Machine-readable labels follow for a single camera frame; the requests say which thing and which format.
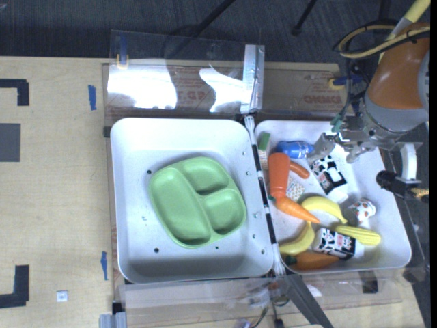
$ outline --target gray square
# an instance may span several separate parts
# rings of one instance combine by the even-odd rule
[[[21,124],[0,123],[0,161],[20,161]]]

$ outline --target clear plastic panel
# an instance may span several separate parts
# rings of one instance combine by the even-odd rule
[[[112,31],[106,119],[261,108],[264,47]]]

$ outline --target orange bottle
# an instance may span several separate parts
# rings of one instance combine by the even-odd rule
[[[290,158],[285,153],[273,153],[268,156],[268,177],[270,195],[278,200],[287,195]]]

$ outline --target sausage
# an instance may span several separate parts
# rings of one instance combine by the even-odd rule
[[[298,174],[301,178],[307,179],[309,177],[309,171],[306,170],[302,165],[290,161],[290,170]]]

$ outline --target light wood tabletop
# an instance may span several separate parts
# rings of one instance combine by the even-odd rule
[[[0,79],[26,79],[30,91],[30,105],[17,106],[16,89],[0,88],[0,123],[20,124],[20,161],[0,162],[0,295],[12,293],[16,265],[28,264],[30,273],[26,306],[0,308],[0,327],[98,327],[99,315],[111,312],[115,289],[102,91],[107,62],[0,57]],[[95,110],[89,85],[96,89]],[[326,315],[335,327],[424,327],[411,285],[400,276],[397,283],[391,303],[332,308]],[[58,301],[63,290],[68,300]],[[298,312],[281,317],[286,327],[308,327]],[[273,327],[272,317],[259,327]]]

